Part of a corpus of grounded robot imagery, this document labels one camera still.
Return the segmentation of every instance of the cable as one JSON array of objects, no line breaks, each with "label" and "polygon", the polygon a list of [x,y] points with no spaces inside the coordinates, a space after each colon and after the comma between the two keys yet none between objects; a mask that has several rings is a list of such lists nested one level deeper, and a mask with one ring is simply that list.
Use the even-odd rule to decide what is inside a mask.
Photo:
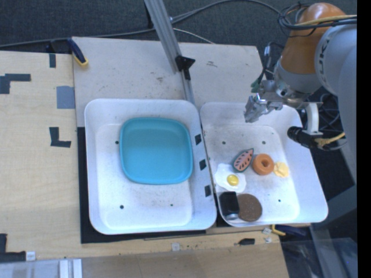
[{"label": "cable", "polygon": [[344,16],[330,16],[330,17],[321,17],[320,19],[305,21],[303,23],[295,24],[295,25],[311,25],[311,24],[318,24],[318,23],[325,23],[329,21],[339,21],[345,19],[354,19],[356,15],[344,15]]},{"label": "cable", "polygon": [[[338,102],[337,102],[337,98],[333,94],[324,93],[320,96],[319,100],[323,104],[318,111],[320,113],[319,117],[326,123],[326,125],[322,126],[319,130],[320,131],[342,132],[343,129],[339,130],[339,129],[336,129],[333,126],[335,124],[335,122],[340,120],[339,105],[338,105]],[[334,102],[334,106],[336,108],[326,108],[325,107],[325,103],[328,103],[328,101],[331,101],[331,100]],[[328,118],[331,118],[331,120],[328,121],[328,119],[326,119],[324,115],[326,115]]]},{"label": "cable", "polygon": [[[281,26],[281,30],[283,31],[283,28],[289,29],[289,30],[312,30],[311,33],[313,33],[315,29],[317,28],[335,27],[337,25],[357,24],[356,15],[346,15],[346,16],[338,16],[338,17],[332,17],[332,18],[321,18],[318,20],[313,20],[310,22],[300,23],[300,24],[292,24],[290,22],[288,18],[289,14],[296,12],[295,21],[297,21],[299,19],[298,12],[300,12],[301,14],[309,6],[310,4],[307,4],[307,3],[305,4],[297,3],[281,11],[278,17],[278,23]],[[311,33],[307,35],[296,35],[296,36],[310,36]]]},{"label": "cable", "polygon": [[179,31],[179,32],[183,32],[183,33],[186,33],[186,34],[190,34],[190,35],[195,36],[195,37],[197,37],[199,39],[202,39],[202,40],[204,40],[204,41],[206,41],[208,43],[215,44],[214,42],[212,42],[212,41],[210,41],[210,40],[208,40],[208,39],[206,39],[204,37],[201,37],[201,36],[199,36],[197,34],[194,34],[194,33],[191,33],[191,32],[185,31],[185,30],[177,29],[177,28],[173,28],[173,30]]},{"label": "cable", "polygon": [[259,85],[260,85],[260,83],[261,83],[261,81],[263,79],[263,76],[264,76],[264,74],[266,72],[269,72],[271,74],[274,74],[273,72],[268,71],[268,69],[270,67],[270,64],[271,64],[271,60],[272,60],[272,58],[271,58],[271,46],[272,45],[275,45],[275,46],[279,47],[280,49],[284,49],[284,46],[283,45],[280,45],[280,44],[278,44],[276,42],[273,42],[273,41],[271,41],[271,42],[269,42],[267,44],[267,46],[264,49],[264,65],[263,65],[263,69],[261,70],[261,73],[258,76],[258,78],[251,84],[251,87],[252,87],[251,92],[252,93],[257,93],[257,91],[259,89]]},{"label": "cable", "polygon": [[326,144],[330,144],[332,142],[335,142],[335,141],[343,138],[344,136],[345,136],[345,133],[342,132],[341,134],[339,134],[335,137],[332,137],[332,138],[316,138],[316,139],[314,139],[314,141],[317,142],[318,146],[323,147]]},{"label": "cable", "polygon": [[[266,4],[264,2],[258,1],[258,0],[220,0],[211,4],[208,4],[204,7],[198,8],[191,10],[189,12],[180,14],[178,16],[172,17],[172,24],[179,23],[181,21],[186,20],[187,18],[194,16],[197,13],[200,13],[206,9],[209,9],[213,6],[220,5],[223,3],[227,2],[251,2],[251,3],[256,3],[262,6],[265,6],[272,11],[274,11],[277,14],[280,14],[281,12],[277,9],[275,9],[273,6]],[[148,32],[153,32],[155,31],[155,28],[150,28],[150,29],[144,29],[144,30],[138,30],[138,31],[131,31],[131,32],[124,32],[124,33],[117,33],[117,34],[105,34],[105,35],[95,35],[95,36],[88,36],[88,37],[93,37],[93,38],[110,38],[110,37],[119,37],[119,36],[132,36],[132,35],[138,35],[138,34],[144,34]],[[48,43],[48,42],[57,42],[57,41],[66,41],[69,37],[64,37],[64,38],[51,38],[51,39],[41,39],[41,40],[34,40],[34,41],[25,41],[25,42],[18,42],[18,43],[9,43],[9,44],[4,44],[0,45],[1,48],[5,47],[12,47],[12,46],[21,46],[21,45],[29,45],[29,44],[37,44],[37,43]]]},{"label": "cable", "polygon": [[338,146],[330,147],[328,145],[325,145],[323,147],[318,147],[318,148],[321,149],[321,150],[323,150],[323,151],[336,151],[336,150],[344,147],[346,143],[348,143],[347,140],[345,140],[342,144],[339,144]]}]

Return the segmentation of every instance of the black tape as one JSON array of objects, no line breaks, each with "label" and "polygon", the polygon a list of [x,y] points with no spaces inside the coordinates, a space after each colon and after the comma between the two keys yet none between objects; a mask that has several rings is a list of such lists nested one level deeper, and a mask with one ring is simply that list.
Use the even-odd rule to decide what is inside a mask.
[{"label": "black tape", "polygon": [[31,74],[5,74],[5,76],[0,76],[0,94],[10,93],[11,81],[31,81]]},{"label": "black tape", "polygon": [[0,234],[0,253],[5,253],[7,234]]},{"label": "black tape", "polygon": [[55,53],[49,53],[49,67],[56,68],[57,67],[57,60]]},{"label": "black tape", "polygon": [[201,134],[198,134],[195,136],[195,141],[196,141],[196,145],[198,145],[199,143],[201,143]]},{"label": "black tape", "polygon": [[59,128],[58,127],[50,127],[50,137],[52,142],[50,146],[57,146],[57,147],[71,147],[70,141],[59,141]]},{"label": "black tape", "polygon": [[206,160],[202,160],[199,162],[199,168],[201,171],[206,168]]},{"label": "black tape", "polygon": [[0,94],[10,93],[10,81],[5,76],[0,76]]},{"label": "black tape", "polygon": [[210,185],[205,186],[205,197],[208,197],[211,195],[211,187]]},{"label": "black tape", "polygon": [[7,262],[24,262],[26,261],[26,252],[20,253],[0,253],[0,264]]},{"label": "black tape", "polygon": [[5,262],[23,262],[26,261],[26,252],[7,253],[6,252],[7,234],[0,234],[0,264]]}]

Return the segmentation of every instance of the metal bracket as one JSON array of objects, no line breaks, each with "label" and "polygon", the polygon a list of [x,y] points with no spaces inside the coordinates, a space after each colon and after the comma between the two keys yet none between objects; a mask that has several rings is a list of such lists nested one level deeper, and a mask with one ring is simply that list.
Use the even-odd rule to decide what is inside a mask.
[{"label": "metal bracket", "polygon": [[186,58],[183,56],[177,56],[175,58],[176,65],[179,69],[179,71],[184,72],[184,77],[186,80],[190,81],[191,80],[191,75],[190,75],[190,67],[193,65],[195,60],[193,58]]}]

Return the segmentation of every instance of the blue tray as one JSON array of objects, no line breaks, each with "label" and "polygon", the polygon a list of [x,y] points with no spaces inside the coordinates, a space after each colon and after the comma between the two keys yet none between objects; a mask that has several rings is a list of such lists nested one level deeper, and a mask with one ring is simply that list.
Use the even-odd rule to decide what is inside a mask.
[{"label": "blue tray", "polygon": [[120,132],[120,156],[128,179],[141,184],[176,184],[191,177],[188,129],[165,118],[133,118]]}]

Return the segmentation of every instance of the black mat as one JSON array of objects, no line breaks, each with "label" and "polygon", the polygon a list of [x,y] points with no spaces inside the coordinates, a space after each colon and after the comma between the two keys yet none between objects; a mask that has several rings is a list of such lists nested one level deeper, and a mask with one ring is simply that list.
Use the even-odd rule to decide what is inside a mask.
[{"label": "black mat", "polygon": [[155,232],[155,233],[133,233],[122,235],[105,235],[93,227],[89,219],[89,198],[88,198],[88,171],[86,167],[86,140],[85,128],[77,128],[78,140],[78,159],[79,159],[79,194],[80,194],[80,229],[81,243],[105,243],[124,240],[153,238],[153,237],[172,237],[203,235],[205,230],[184,231],[184,232]]}]

